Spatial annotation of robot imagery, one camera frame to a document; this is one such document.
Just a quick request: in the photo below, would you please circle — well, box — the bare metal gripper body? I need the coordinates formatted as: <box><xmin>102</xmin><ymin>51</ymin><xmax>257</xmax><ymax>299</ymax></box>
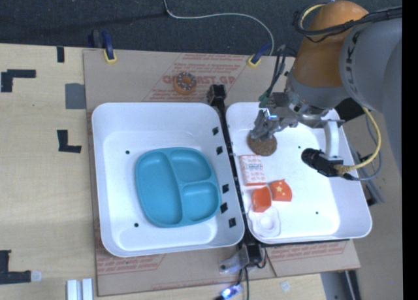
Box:
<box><xmin>259</xmin><ymin>92</ymin><xmax>331</xmax><ymax>130</ymax></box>

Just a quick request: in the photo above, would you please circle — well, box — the brown round biscuit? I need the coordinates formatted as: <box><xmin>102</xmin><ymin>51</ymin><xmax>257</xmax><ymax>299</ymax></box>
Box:
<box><xmin>247</xmin><ymin>131</ymin><xmax>278</xmax><ymax>158</ymax></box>

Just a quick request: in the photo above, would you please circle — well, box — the thin black rod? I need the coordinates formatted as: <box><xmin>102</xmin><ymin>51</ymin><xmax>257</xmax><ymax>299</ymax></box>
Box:
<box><xmin>216</xmin><ymin>102</ymin><xmax>254</xmax><ymax>248</ymax></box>

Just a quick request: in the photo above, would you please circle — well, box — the white and orange packet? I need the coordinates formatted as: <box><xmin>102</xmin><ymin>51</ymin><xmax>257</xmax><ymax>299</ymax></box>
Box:
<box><xmin>238</xmin><ymin>154</ymin><xmax>267</xmax><ymax>187</ymax></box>

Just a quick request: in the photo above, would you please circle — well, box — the red carton with yellow star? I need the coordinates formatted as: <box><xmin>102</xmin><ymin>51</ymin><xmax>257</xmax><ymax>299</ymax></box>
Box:
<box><xmin>268</xmin><ymin>178</ymin><xmax>293</xmax><ymax>203</ymax></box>

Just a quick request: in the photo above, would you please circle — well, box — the orange carton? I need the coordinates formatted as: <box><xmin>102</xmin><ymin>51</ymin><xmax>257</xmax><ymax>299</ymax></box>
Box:
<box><xmin>251</xmin><ymin>186</ymin><xmax>273</xmax><ymax>214</ymax></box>

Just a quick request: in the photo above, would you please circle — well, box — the white plastic tray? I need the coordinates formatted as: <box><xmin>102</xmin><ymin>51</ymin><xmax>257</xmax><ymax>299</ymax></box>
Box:
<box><xmin>225</xmin><ymin>101</ymin><xmax>373</xmax><ymax>245</ymax></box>
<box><xmin>91</xmin><ymin>101</ymin><xmax>246</xmax><ymax>258</ymax></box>

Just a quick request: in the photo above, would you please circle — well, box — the orange sprinkled doughnut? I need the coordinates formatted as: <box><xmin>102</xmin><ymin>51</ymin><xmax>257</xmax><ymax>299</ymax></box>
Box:
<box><xmin>172</xmin><ymin>71</ymin><xmax>198</xmax><ymax>95</ymax></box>

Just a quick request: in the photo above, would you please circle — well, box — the white fried egg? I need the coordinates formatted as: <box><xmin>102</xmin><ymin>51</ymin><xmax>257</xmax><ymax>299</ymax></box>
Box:
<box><xmin>248</xmin><ymin>208</ymin><xmax>282</xmax><ymax>239</ymax></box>

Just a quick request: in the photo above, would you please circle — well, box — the brown cardboard board red print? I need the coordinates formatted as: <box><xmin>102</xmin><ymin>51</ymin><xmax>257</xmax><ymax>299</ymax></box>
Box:
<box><xmin>82</xmin><ymin>48</ymin><xmax>362</xmax><ymax>297</ymax></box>

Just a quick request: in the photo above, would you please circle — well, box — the blue divided plate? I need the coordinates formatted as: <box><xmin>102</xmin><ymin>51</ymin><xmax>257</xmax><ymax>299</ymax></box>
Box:
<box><xmin>135</xmin><ymin>146</ymin><xmax>222</xmax><ymax>229</ymax></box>

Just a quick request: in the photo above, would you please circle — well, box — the black block with thin wires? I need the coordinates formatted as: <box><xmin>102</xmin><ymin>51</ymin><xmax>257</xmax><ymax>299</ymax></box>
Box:
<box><xmin>243</xmin><ymin>242</ymin><xmax>264</xmax><ymax>267</ymax></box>
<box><xmin>207</xmin><ymin>84</ymin><xmax>227</xmax><ymax>107</ymax></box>

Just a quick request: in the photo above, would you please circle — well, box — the black cylinder on white bracket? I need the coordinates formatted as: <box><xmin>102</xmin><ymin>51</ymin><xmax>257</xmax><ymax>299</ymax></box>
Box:
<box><xmin>300</xmin><ymin>119</ymin><xmax>346</xmax><ymax>178</ymax></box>

